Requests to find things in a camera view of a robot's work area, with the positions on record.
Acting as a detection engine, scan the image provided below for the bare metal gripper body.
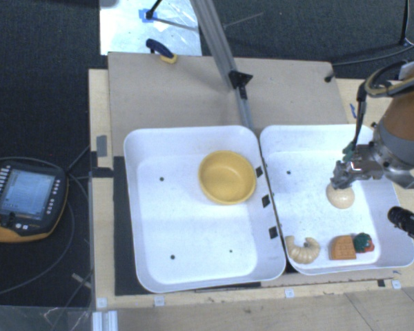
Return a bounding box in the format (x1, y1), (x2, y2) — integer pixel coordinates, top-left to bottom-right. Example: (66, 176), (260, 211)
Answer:
(330, 142), (391, 190)

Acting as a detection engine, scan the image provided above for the cream egg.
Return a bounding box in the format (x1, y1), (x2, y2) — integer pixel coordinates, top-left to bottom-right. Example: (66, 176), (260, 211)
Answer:
(326, 182), (356, 210)

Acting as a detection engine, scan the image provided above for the white plastic tray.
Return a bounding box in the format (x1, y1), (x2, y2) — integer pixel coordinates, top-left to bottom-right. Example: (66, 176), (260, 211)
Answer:
(259, 123), (414, 277)
(123, 125), (287, 294)

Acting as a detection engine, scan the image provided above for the green and red strawberry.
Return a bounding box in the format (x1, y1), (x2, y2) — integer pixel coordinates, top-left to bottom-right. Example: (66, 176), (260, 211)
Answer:
(353, 232), (375, 254)

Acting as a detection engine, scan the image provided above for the orange waffle biscuit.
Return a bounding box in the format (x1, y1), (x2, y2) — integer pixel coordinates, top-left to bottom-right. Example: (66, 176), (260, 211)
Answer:
(328, 235), (357, 261)

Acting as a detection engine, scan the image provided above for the cream croissant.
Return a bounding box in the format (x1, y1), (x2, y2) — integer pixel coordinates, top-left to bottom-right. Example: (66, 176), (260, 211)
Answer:
(284, 235), (322, 265)

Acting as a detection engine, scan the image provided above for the yellow bowl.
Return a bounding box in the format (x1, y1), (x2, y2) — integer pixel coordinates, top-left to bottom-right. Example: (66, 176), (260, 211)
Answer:
(197, 150), (257, 206)

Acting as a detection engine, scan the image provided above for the brown cardboard board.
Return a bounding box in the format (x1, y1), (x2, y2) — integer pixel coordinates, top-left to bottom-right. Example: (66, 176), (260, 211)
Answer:
(107, 51), (395, 294)

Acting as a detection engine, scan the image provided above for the black cylinder on white bracket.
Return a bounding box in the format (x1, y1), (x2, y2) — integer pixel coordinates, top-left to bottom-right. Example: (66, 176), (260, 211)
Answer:
(385, 172), (414, 244)

